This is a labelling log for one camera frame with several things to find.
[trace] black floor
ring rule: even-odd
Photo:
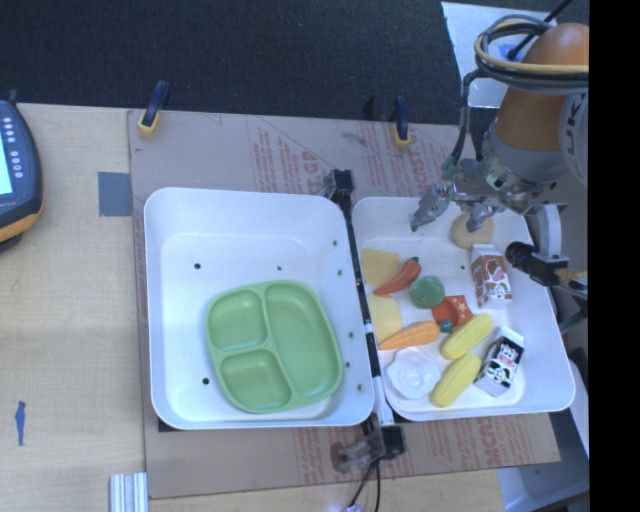
[[[589,24],[589,0],[557,19]],[[23,103],[141,108],[166,80],[171,110],[359,119],[377,94],[404,96],[412,122],[459,121],[435,0],[4,0],[0,48],[0,97]]]

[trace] cardboard sheet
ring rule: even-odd
[[[139,116],[128,113],[128,135],[150,498],[360,480],[362,472],[340,473],[331,460],[332,449],[362,438],[360,426],[176,431],[159,422],[150,398],[143,206],[168,186],[313,194],[332,169],[353,172],[354,204],[367,196],[418,197],[440,183],[457,127],[410,125],[411,144],[398,148],[383,122],[162,112],[156,131],[144,135]],[[382,468],[383,478],[559,460],[548,414],[402,429],[407,451]]]

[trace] toy milk carton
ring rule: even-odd
[[[511,304],[513,293],[504,257],[491,244],[471,247],[471,274],[479,307],[504,308]]]
[[[500,328],[500,337],[491,344],[474,384],[491,396],[506,393],[524,353],[524,338],[506,326]]]

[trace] toy food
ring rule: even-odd
[[[390,293],[404,290],[418,278],[420,272],[422,272],[422,267],[420,266],[418,257],[414,256],[413,258],[409,258],[402,264],[397,276],[376,288],[373,293],[376,295],[389,295]]]
[[[396,391],[409,400],[424,398],[442,377],[438,364],[416,347],[398,350],[386,373]]]
[[[367,303],[373,332],[379,342],[402,329],[400,306],[393,297],[379,297],[370,293],[367,296]]]
[[[366,284],[382,286],[398,274],[400,256],[395,252],[362,249],[360,251],[360,265]]]
[[[491,244],[473,244],[471,274],[479,307],[504,308],[513,301],[502,254]]]
[[[437,276],[422,276],[409,286],[411,302],[421,309],[431,309],[444,300],[444,286]]]
[[[506,393],[511,388],[523,353],[524,337],[503,325],[500,337],[491,344],[474,384],[491,396]]]
[[[469,212],[460,215],[451,226],[451,239],[462,249],[471,249],[473,244],[489,243],[494,231],[493,217],[482,221],[482,227],[473,233],[467,230],[467,221],[471,218]]]
[[[487,313],[475,315],[444,340],[440,352],[447,359],[458,359],[486,338],[492,329],[493,319]]]
[[[481,365],[480,358],[471,352],[456,359],[436,384],[431,403],[436,407],[449,407],[471,385]]]
[[[445,320],[450,320],[452,327],[462,325],[473,316],[464,295],[449,295],[445,297],[435,308],[431,308],[431,314],[439,324]]]
[[[380,350],[426,345],[440,336],[440,327],[433,320],[416,322],[378,343]]]

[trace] green divided plate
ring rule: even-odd
[[[227,398],[256,414],[330,396],[342,357],[318,296],[296,281],[266,281],[217,296],[205,316],[209,353]]]

